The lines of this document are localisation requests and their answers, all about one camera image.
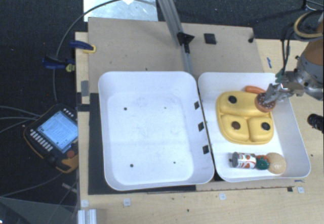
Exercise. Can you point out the small red and white can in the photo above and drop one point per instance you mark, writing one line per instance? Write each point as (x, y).
(244, 160)

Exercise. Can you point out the brown chocolate doughnut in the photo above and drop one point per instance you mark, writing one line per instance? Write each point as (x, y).
(263, 107)

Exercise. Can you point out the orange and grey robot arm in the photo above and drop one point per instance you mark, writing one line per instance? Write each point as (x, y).
(315, 51)

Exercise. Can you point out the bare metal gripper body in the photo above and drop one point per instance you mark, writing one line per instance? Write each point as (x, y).
(307, 85)

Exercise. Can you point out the black block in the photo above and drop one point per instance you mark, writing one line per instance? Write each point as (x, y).
(210, 38)

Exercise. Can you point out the orange sausage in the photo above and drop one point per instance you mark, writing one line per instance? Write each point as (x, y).
(253, 89)

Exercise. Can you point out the white plastic tray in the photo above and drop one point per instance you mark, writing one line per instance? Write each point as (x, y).
(291, 142)
(149, 129)

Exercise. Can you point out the green toy vegetable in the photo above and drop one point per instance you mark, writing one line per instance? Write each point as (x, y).
(262, 162)

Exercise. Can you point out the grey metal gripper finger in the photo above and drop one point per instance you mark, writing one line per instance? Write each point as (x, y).
(270, 92)
(279, 95)

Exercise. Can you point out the brown cardboard board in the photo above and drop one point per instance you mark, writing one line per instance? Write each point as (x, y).
(141, 48)

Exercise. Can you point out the yellow divided plate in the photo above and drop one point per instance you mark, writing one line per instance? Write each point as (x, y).
(243, 116)

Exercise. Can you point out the black cylinder on white bracket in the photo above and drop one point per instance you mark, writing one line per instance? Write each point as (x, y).
(316, 121)

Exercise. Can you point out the tan bread roll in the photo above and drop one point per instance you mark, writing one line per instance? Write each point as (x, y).
(277, 163)

